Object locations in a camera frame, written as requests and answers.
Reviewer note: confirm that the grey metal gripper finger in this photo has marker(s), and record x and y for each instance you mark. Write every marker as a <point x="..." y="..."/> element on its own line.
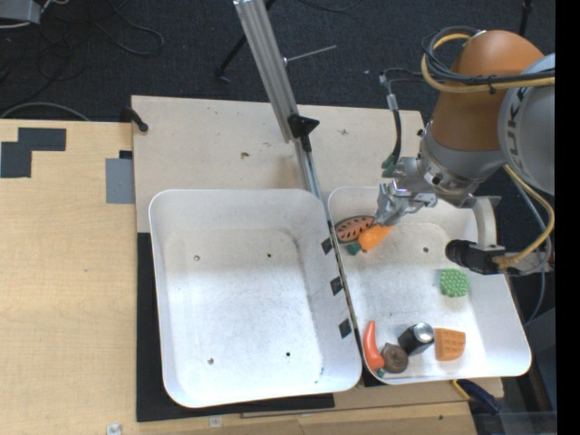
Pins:
<point x="407" y="211"/>
<point x="385" y="206"/>

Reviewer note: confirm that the black can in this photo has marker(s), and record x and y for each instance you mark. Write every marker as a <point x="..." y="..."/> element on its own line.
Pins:
<point x="414" y="339"/>

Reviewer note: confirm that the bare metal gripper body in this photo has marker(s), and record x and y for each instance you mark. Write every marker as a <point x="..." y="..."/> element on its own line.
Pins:
<point x="417" y="177"/>

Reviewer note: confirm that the orange carrot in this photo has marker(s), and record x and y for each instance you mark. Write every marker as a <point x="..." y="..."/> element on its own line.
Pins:
<point x="372" y="238"/>

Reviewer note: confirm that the orange waffle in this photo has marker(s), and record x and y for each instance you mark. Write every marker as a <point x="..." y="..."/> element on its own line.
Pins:
<point x="450" y="345"/>

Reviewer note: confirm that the white plastic tray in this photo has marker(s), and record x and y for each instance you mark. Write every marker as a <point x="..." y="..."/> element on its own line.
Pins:
<point x="408" y="279"/>
<point x="244" y="297"/>

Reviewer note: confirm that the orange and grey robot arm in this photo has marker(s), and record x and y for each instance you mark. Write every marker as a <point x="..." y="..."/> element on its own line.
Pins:
<point x="476" y="107"/>

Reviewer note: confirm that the watermelon slice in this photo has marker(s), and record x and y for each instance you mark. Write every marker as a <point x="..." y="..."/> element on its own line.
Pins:
<point x="349" y="229"/>

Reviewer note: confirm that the red chili pepper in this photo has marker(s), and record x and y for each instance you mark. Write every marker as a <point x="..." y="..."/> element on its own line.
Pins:
<point x="371" y="347"/>

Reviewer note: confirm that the black cylinder on white bracket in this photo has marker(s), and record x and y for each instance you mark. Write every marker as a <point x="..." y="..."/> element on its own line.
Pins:
<point x="476" y="256"/>

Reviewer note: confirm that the green grapes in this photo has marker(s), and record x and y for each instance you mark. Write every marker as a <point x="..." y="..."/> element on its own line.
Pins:
<point x="454" y="283"/>

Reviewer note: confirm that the brown doughnut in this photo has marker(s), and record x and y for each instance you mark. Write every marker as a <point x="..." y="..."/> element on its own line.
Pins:
<point x="395" y="358"/>

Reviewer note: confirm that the pale wood board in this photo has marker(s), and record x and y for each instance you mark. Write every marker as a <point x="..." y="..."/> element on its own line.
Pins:
<point x="217" y="152"/>

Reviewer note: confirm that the thin black and white rod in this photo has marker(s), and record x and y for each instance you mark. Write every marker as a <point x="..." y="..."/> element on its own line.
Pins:
<point x="345" y="283"/>

